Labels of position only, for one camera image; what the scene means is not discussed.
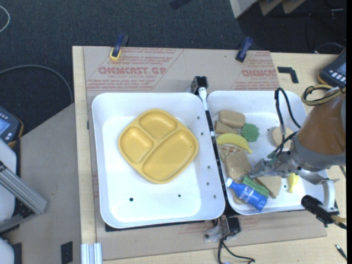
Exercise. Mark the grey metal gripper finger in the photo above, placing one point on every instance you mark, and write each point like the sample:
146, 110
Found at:
259, 164
254, 172

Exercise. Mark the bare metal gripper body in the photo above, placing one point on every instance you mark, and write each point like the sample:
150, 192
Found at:
277, 165

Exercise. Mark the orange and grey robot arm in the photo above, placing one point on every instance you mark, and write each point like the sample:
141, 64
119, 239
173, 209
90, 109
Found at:
321, 125

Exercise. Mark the green bean pod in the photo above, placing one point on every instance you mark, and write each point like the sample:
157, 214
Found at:
257, 187

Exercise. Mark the tan toast slice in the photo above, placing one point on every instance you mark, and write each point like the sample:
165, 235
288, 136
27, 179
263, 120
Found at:
237, 165

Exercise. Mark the tan triangular sandwich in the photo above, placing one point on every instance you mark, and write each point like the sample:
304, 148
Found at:
273, 186

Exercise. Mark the blue bottle with white cap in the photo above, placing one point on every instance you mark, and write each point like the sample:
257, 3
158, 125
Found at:
248, 194

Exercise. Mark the small yellow toy fruit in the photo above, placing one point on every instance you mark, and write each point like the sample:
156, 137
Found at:
292, 182

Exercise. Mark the round tan biscuit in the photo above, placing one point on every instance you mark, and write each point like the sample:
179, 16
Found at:
277, 136

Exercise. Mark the tan flat toy bread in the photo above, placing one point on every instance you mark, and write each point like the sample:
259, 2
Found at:
236, 198

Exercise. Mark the green bumpy toy vegetable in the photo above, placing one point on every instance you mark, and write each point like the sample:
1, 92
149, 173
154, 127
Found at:
250, 132

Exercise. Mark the tan waffle with red lattice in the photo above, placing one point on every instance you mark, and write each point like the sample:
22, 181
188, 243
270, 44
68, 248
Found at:
227, 149

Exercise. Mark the yellow banana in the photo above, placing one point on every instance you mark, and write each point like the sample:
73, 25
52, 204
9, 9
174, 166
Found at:
233, 140

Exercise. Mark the tan ice cream cone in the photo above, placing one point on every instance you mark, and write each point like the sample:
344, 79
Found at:
224, 128

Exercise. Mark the tan bread loaf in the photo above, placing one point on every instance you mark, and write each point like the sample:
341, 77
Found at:
231, 118

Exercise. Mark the white plastic tray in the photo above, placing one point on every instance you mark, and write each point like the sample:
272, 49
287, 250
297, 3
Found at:
154, 205
258, 103

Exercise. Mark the thin black and white rod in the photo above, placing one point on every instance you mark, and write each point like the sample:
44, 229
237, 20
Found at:
209, 120

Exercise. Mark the yellow divided plate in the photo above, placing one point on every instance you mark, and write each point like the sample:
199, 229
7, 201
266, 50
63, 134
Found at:
158, 146

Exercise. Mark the brown cardboard board red print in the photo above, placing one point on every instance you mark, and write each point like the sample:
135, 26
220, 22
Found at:
170, 70

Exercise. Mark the black cylinder on white bracket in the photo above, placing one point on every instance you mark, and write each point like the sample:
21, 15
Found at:
316, 205

